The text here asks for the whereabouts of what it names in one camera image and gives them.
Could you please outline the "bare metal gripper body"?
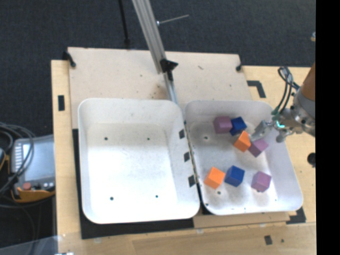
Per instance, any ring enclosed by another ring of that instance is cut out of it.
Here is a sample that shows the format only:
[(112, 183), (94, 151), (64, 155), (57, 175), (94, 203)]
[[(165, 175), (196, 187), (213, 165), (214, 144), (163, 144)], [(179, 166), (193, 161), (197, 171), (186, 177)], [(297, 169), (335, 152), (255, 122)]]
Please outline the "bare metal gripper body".
[(285, 108), (279, 114), (277, 126), (282, 136), (307, 133), (315, 136), (315, 119), (300, 106)]

